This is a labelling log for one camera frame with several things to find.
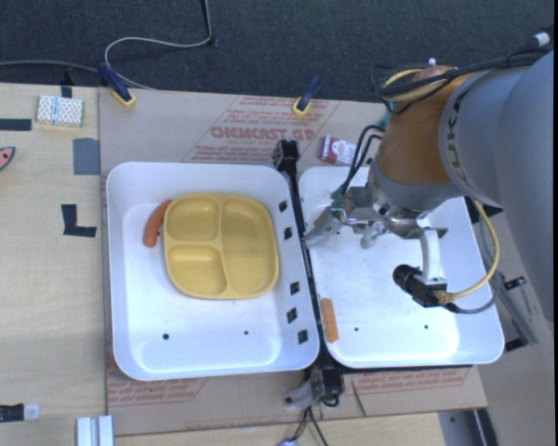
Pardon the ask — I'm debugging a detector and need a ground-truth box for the red and white carton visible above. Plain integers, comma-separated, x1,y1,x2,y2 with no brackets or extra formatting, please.
318,134,357,167

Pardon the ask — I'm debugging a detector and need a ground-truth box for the black block with thin wires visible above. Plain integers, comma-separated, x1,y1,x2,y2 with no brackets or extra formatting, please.
271,138,301,172
305,364,346,407

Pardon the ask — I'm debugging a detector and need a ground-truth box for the black cylinder on white bracket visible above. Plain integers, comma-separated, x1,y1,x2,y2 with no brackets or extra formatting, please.
392,228,448,309

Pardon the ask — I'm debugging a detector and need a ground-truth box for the white plastic tray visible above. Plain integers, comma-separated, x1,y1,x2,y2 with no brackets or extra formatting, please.
297,164,506,370
105,161,321,383

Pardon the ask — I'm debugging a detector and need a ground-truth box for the white patterned packet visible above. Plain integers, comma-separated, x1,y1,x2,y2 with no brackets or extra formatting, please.
35,94,86,129

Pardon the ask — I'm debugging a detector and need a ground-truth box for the thin black rod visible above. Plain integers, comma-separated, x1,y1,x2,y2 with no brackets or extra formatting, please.
283,167,329,371

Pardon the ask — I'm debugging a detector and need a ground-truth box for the yellow divided plate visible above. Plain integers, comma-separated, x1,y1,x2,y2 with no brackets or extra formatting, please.
162,193,281,302

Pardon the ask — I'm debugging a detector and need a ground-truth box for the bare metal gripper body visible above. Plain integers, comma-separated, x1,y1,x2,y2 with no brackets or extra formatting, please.
338,185,425,240

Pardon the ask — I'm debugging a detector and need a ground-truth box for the orange sausage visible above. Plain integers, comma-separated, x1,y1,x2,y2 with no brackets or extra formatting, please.
141,198,174,249

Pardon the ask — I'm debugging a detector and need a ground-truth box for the brown cardboard board red print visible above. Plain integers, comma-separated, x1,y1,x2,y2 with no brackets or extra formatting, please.
97,85,489,437

